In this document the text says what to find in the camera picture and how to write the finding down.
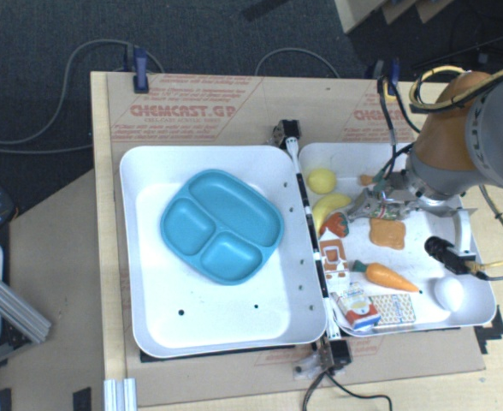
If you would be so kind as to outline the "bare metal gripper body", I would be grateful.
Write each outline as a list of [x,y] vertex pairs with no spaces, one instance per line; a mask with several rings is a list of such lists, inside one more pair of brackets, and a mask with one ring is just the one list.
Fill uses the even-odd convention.
[[427,211],[436,216],[449,212],[449,196],[439,193],[414,172],[392,172],[377,184],[381,198],[378,218],[403,220],[413,211]]

